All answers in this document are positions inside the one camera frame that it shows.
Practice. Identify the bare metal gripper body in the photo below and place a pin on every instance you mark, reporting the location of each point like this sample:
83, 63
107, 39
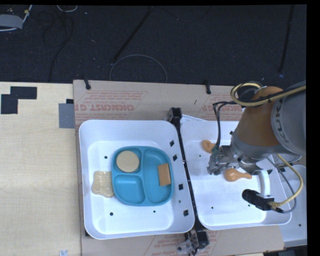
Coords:
227, 156

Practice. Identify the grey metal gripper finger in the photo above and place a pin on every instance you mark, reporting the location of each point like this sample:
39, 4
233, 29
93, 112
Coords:
211, 168
219, 170

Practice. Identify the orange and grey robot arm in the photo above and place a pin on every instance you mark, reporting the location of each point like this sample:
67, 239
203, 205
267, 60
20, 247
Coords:
265, 125

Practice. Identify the tan toy chicken drumstick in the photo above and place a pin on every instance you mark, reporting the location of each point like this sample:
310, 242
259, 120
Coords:
207, 145
233, 175

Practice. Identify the white plastic tray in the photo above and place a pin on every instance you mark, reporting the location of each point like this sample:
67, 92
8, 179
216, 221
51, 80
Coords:
140, 220
225, 212

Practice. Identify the blue divided plate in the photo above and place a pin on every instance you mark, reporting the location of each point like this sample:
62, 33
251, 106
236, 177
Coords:
147, 192

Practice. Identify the round beige biscuit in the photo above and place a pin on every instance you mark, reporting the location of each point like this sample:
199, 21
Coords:
127, 161

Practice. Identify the brown cardboard board red print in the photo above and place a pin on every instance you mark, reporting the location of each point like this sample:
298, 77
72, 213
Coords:
150, 105

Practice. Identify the beige toast slice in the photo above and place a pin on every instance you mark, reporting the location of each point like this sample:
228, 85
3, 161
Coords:
102, 184

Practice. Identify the black cylinder on white bracket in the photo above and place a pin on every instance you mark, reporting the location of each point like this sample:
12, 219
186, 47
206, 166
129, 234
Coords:
257, 200

